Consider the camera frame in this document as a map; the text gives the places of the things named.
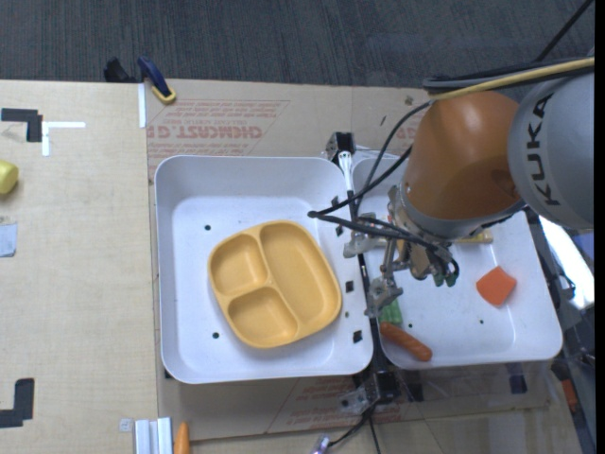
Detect black block with thin wires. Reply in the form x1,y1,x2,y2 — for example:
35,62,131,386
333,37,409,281
338,370,399,413
324,131,356,161

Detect white plastic tray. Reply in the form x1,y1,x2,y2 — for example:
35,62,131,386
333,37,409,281
154,154,376,386
352,156,564,371

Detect green toy vegetable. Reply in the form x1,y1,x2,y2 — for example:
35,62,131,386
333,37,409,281
377,299,405,328

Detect orange wedge block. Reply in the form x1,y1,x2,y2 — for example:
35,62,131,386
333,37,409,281
475,266,518,308

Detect yellow rounded block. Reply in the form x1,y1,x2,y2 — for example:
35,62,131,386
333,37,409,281
0,159,21,196

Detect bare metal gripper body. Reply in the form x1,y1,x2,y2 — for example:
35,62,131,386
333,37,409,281
380,184,456,283

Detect orange sausage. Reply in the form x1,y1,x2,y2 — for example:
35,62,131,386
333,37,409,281
378,321,434,363

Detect yellow divided plate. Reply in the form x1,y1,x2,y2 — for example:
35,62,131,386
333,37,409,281
207,219,343,350

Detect brown cardboard board, red print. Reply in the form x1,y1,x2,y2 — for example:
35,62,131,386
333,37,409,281
144,79,553,443

